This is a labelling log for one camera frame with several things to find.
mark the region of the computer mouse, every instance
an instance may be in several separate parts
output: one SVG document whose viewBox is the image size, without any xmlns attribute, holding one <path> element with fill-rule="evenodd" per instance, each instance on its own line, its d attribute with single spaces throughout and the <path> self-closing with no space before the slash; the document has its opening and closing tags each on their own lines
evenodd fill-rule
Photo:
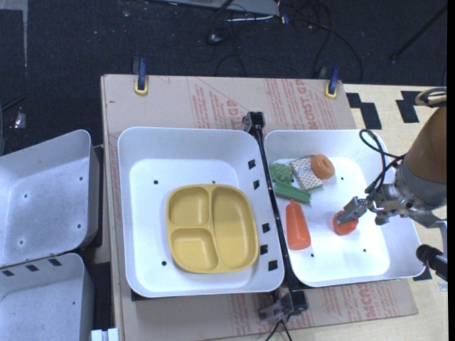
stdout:
<svg viewBox="0 0 455 341">
<path fill-rule="evenodd" d="M 222 26 L 217 26 L 209 30 L 205 41 L 207 42 L 208 45 L 217 45 L 229 38 L 230 38 L 229 30 Z"/>
</svg>

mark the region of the white tray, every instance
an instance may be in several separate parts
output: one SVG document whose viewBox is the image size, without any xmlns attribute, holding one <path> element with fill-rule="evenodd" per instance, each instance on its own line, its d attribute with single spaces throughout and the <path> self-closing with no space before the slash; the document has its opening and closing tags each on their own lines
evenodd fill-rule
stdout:
<svg viewBox="0 0 455 341">
<path fill-rule="evenodd" d="M 252 136 L 236 130 L 130 128 L 119 137 L 118 148 L 126 270 L 133 291 L 154 298 L 267 292 L 281 285 L 279 238 L 259 146 Z M 193 274 L 172 260 L 166 201 L 176 188 L 214 182 L 248 196 L 259 246 L 267 245 L 267 253 L 243 271 Z M 270 230 L 264 232 L 263 225 Z"/>
<path fill-rule="evenodd" d="M 99 186 L 84 130 L 0 157 L 0 268 L 88 245 L 98 229 Z"/>
<path fill-rule="evenodd" d="M 2 341 L 87 341 L 95 290 L 82 259 L 64 254 L 0 270 Z"/>
<path fill-rule="evenodd" d="M 355 195 L 365 198 L 365 188 L 382 170 L 380 154 L 360 140 L 359 130 L 273 131 L 266 135 L 264 149 L 269 165 L 322 153 L 336 169 L 336 175 L 325 180 L 322 189 L 312 192 L 311 204 L 302 205 L 311 246 L 289 250 L 292 269 L 302 283 L 334 286 L 407 278 L 423 272 L 424 266 L 415 255 L 420 241 L 409 218 L 393 217 L 388 224 L 377 226 L 375 215 L 368 211 L 354 232 L 339 236 L 333 230 L 337 211 Z M 389 170 L 385 183 L 393 178 L 393 170 Z M 284 231 L 288 203 L 277 197 Z"/>
</svg>

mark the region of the yellow plate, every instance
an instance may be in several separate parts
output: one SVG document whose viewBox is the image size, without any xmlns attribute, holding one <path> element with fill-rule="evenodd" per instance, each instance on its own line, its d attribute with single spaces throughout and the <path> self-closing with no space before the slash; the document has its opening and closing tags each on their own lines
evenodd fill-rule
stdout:
<svg viewBox="0 0 455 341">
<path fill-rule="evenodd" d="M 229 185 L 189 185 L 166 205 L 173 260 L 192 273 L 229 273 L 253 265 L 259 253 L 247 196 Z"/>
</svg>

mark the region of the black floor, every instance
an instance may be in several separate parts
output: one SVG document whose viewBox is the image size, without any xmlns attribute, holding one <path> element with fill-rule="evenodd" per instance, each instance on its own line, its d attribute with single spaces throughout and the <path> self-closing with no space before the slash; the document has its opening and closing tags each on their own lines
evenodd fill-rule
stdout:
<svg viewBox="0 0 455 341">
<path fill-rule="evenodd" d="M 131 73 L 135 56 L 150 75 L 312 78 L 338 66 L 347 83 L 446 86 L 447 12 L 390 60 L 446 3 L 282 0 L 284 25 L 155 1 L 28 0 L 26 67 L 22 13 L 0 10 L 0 99 L 25 95 L 4 112 L 5 153 L 76 129 L 100 144 L 100 77 Z M 230 38 L 208 45 L 216 26 Z"/>
</svg>

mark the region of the ketchup bottle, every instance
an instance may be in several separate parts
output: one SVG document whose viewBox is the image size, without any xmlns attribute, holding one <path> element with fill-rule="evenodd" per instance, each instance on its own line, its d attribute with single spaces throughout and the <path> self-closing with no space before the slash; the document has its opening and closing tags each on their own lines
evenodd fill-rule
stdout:
<svg viewBox="0 0 455 341">
<path fill-rule="evenodd" d="M 306 249 L 311 245 L 310 231 L 306 224 L 301 205 L 291 199 L 286 206 L 286 234 L 287 244 L 291 250 Z"/>
</svg>

